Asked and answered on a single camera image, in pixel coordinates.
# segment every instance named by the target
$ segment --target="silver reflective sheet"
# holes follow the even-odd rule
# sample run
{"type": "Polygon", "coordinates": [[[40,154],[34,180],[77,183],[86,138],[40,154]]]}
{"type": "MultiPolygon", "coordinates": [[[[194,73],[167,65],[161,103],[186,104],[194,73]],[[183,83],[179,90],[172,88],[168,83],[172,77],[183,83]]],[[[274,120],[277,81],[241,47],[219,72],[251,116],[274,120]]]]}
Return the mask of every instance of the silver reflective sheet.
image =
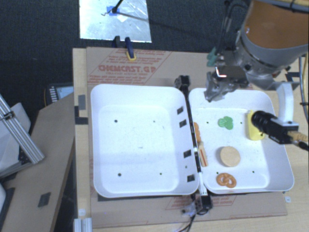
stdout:
{"type": "Polygon", "coordinates": [[[119,0],[79,0],[80,37],[82,39],[121,41],[130,37],[134,42],[151,43],[146,0],[123,0],[117,14],[105,13],[119,0]]]}

